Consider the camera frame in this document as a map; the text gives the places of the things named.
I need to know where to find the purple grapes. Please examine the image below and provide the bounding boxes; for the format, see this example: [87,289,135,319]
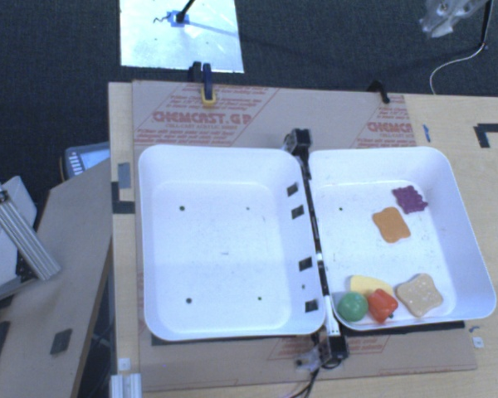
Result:
[391,184,429,216]

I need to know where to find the brown cardboard board red print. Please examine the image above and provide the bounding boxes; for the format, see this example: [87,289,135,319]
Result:
[131,80,479,394]

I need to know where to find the orange bread slice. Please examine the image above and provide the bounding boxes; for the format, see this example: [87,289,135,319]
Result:
[371,206,413,245]

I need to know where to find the white plastic tray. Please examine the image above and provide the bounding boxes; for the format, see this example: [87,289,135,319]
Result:
[137,143,328,342]
[308,145,498,332]

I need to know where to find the thin black and white rod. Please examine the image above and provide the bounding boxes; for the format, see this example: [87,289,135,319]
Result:
[297,150,342,340]

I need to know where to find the yellow cheese wedge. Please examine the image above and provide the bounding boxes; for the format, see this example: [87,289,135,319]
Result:
[349,274,393,302]

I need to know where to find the beige bread slice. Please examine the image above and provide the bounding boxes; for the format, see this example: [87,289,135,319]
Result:
[394,273,445,319]

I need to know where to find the red bell pepper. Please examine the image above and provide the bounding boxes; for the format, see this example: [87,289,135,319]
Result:
[366,288,400,324]

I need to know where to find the green ball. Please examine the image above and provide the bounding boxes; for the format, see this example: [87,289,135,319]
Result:
[336,290,369,323]

